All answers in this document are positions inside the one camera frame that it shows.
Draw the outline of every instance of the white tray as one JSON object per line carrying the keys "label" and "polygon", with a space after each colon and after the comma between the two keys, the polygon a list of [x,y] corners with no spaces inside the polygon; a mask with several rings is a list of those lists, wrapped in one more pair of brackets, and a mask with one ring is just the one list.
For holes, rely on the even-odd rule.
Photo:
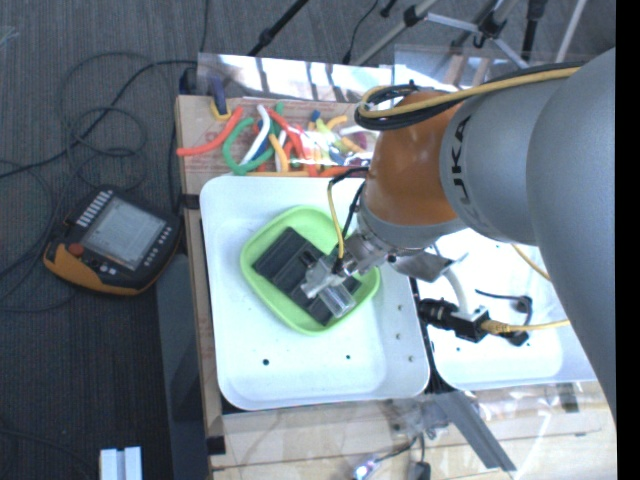
{"label": "white tray", "polygon": [[[362,180],[335,185],[340,222]],[[285,210],[328,212],[327,179],[221,176],[200,195],[218,383],[244,410],[407,398],[429,380],[408,279],[385,265],[380,288],[348,320],[318,336],[285,325],[240,270],[245,242]]]}

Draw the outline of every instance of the green bowl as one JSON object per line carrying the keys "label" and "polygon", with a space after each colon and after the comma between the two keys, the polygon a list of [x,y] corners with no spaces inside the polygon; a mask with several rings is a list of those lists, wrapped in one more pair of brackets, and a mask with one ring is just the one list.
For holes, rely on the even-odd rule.
{"label": "green bowl", "polygon": [[343,317],[332,318],[327,325],[322,325],[253,269],[254,262],[287,227],[296,230],[324,254],[329,254],[335,247],[336,230],[331,217],[315,206],[297,206],[280,214],[245,243],[240,253],[240,267],[253,291],[285,324],[303,334],[318,335],[348,320],[373,297],[380,286],[380,272],[373,268],[364,275],[356,274],[356,279],[362,284],[353,294],[355,307]]}

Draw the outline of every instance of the tripod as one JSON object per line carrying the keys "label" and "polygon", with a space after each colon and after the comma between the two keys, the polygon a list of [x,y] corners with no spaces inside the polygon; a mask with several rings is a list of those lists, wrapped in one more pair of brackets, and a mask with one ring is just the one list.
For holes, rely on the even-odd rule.
{"label": "tripod", "polygon": [[[484,45],[487,39],[491,40],[496,46],[498,46],[505,55],[512,60],[518,67],[528,67],[528,55],[531,50],[531,44],[535,35],[535,26],[537,21],[544,13],[544,5],[546,0],[530,0],[529,8],[529,26],[525,34],[525,42],[523,45],[523,54],[518,54],[509,45],[507,45],[502,39],[500,39],[500,33],[507,22],[507,16],[513,10],[515,5],[520,0],[490,0],[482,11],[476,16],[475,22],[465,22],[457,20],[455,18],[449,18],[438,14],[429,12],[438,1],[440,0],[424,0],[418,6],[411,6],[404,12],[404,19],[401,23],[398,23],[393,29],[391,29],[380,41],[374,44],[369,50],[367,50],[360,58],[358,58],[354,64],[362,65],[367,62],[376,53],[382,50],[385,46],[391,43],[400,33],[402,33],[408,27],[412,27],[421,21],[431,21],[433,23],[439,23],[449,27],[454,27],[463,30],[463,34],[452,43],[452,48],[460,48],[462,43],[471,35],[476,34],[476,40],[474,44],[480,48]],[[391,0],[389,5],[382,11],[383,16],[388,15],[389,8],[395,3],[395,0]]]}

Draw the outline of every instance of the black connector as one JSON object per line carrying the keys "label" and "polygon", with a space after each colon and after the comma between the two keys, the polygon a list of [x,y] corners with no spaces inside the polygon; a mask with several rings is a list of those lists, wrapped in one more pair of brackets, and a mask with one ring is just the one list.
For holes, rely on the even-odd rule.
{"label": "black connector", "polygon": [[458,338],[478,343],[488,333],[482,329],[482,322],[489,320],[489,311],[477,309],[474,313],[463,313],[458,306],[444,299],[422,299],[418,304],[418,314],[426,323],[438,329],[455,332]]}

